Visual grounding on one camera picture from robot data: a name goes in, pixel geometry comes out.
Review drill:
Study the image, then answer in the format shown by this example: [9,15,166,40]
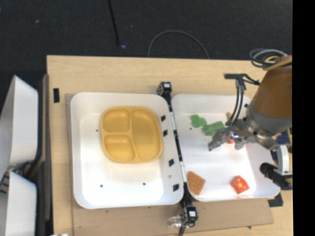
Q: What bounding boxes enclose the blue object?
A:
[277,133,290,146]

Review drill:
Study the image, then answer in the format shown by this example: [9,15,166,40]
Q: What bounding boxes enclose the black cylinder on white bracket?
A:
[259,144,293,189]

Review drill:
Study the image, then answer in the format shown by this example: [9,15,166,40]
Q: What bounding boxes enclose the white plastic tray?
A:
[70,91,185,209]
[171,93,282,203]

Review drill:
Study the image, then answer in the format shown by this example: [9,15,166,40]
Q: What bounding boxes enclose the green leafy toy vegetable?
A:
[202,121,226,137]

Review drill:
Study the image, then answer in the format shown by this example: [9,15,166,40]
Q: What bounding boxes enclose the orange waffle biscuit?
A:
[187,171,206,196]

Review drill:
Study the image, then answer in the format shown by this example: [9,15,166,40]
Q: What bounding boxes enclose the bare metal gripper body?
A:
[227,118,282,150]

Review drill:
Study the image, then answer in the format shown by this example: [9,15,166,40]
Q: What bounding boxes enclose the black block with wires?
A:
[156,81,173,96]
[182,206,199,223]

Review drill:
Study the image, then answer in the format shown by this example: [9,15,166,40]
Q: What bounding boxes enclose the red pizza slice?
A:
[230,176,250,195]

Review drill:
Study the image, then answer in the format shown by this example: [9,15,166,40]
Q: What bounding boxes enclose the thin black and white rod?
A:
[165,92,192,208]

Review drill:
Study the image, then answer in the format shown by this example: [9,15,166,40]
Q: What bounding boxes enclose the yellow divided plate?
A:
[100,106,164,164]

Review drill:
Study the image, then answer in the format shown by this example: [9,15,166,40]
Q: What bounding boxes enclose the green broccoli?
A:
[190,114,208,129]

